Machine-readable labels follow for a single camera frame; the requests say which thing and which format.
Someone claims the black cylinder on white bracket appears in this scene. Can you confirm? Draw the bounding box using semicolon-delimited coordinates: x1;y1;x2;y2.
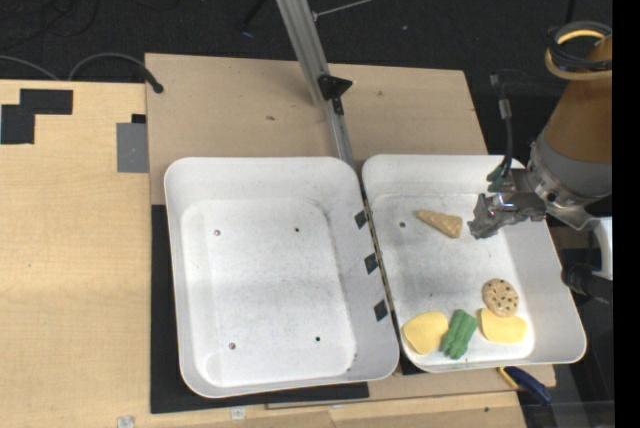
559;214;614;306

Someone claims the tan waffle wedge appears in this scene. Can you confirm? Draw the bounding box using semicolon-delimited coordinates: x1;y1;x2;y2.
414;208;464;239

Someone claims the green asparagus bundle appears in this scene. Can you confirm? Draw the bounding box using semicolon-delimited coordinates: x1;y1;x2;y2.
438;308;479;361

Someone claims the chocolate chip biscuit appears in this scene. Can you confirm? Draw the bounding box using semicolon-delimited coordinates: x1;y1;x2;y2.
481;277;520;319

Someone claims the yellow potato crisp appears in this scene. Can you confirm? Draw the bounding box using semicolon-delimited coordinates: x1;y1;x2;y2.
402;310;450;356
478;307;529;345

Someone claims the white plastic tray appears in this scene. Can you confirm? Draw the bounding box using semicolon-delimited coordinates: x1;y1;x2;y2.
360;153;588;374
163;155;402;400

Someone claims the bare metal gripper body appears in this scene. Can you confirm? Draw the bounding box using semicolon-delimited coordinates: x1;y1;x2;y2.
491;169;597;231

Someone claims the brown cardboard board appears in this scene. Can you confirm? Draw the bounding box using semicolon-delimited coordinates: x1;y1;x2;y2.
144;52;558;412

